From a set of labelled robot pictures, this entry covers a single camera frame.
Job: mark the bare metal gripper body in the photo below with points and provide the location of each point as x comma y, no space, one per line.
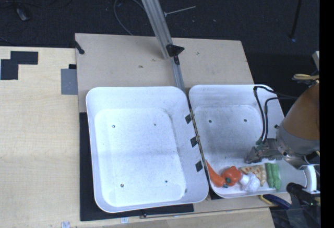
272,150

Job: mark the white garlic bulb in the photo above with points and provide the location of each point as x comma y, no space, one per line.
251,184

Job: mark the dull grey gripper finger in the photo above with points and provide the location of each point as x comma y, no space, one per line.
256,150
251,159

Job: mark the green asparagus bunch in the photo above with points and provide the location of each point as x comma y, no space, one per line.
273,176

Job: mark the orange carrot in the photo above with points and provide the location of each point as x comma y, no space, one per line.
215,177

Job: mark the orange bell pepper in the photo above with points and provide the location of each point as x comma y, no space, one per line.
232,174

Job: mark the brown cardboard board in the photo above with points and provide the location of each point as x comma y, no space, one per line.
125,65

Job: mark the white plastic tray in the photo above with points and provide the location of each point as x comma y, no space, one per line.
141,154
229,138

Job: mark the black cylinder on white bracket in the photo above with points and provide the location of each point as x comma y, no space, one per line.
310,177

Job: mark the pizza slice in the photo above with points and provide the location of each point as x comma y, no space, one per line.
257,170

